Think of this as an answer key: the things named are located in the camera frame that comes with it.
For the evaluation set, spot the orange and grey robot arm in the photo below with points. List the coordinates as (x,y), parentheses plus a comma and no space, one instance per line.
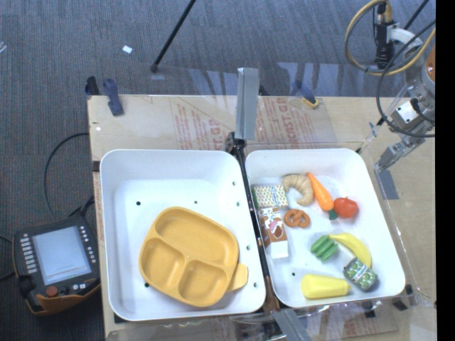
(431,64)

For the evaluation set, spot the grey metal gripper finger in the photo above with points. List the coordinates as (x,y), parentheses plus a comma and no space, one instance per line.
(414,141)
(389,156)

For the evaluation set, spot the brown and white carton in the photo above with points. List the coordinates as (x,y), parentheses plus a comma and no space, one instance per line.
(273,231)

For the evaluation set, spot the green beans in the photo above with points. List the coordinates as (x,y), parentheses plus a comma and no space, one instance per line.
(324,248)

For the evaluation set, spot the red tomato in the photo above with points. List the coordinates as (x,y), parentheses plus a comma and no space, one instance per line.
(345,208)

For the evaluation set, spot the yellow divided plate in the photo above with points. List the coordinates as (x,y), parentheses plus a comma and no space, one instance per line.
(192,233)

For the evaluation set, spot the green can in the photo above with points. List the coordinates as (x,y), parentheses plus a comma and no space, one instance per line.
(359,275)

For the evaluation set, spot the orange carrot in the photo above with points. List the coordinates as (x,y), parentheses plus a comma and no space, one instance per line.
(321,195)

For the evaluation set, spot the black cylinder on white bracket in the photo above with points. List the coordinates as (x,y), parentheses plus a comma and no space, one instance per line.
(384,46)

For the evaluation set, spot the yellow bottle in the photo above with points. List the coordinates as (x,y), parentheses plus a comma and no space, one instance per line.
(323,287)

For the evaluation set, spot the brown cardboard board red print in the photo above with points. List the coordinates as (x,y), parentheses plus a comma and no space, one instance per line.
(142,126)

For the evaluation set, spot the beige croissant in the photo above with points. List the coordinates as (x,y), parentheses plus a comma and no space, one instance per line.
(302,187)

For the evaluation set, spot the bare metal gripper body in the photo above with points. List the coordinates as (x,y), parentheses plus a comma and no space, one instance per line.
(412,116)

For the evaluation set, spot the white plastic tray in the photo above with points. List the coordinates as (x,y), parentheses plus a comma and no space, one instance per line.
(177,176)
(313,162)

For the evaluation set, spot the yellow and green patterned carton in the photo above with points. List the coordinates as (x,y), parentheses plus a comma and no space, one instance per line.
(269,196)

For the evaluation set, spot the yellow banana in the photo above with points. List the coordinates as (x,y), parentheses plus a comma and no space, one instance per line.
(355,245)

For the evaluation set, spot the brown pretzel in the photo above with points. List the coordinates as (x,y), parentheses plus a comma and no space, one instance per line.
(296,219)

